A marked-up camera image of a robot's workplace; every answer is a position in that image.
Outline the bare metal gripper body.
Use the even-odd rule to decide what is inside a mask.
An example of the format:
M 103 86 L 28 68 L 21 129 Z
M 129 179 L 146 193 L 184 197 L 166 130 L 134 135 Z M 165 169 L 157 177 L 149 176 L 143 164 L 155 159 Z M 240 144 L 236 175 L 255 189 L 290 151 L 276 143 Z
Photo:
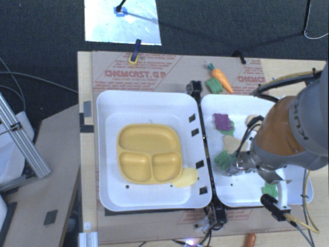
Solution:
M 268 184 L 274 184 L 280 181 L 280 176 L 276 173 L 276 169 L 263 163 L 261 159 L 251 151 L 236 151 L 233 154 L 232 166 L 235 167 L 235 164 L 239 161 L 246 162 L 251 165 L 251 169 L 244 173 L 257 173 Z

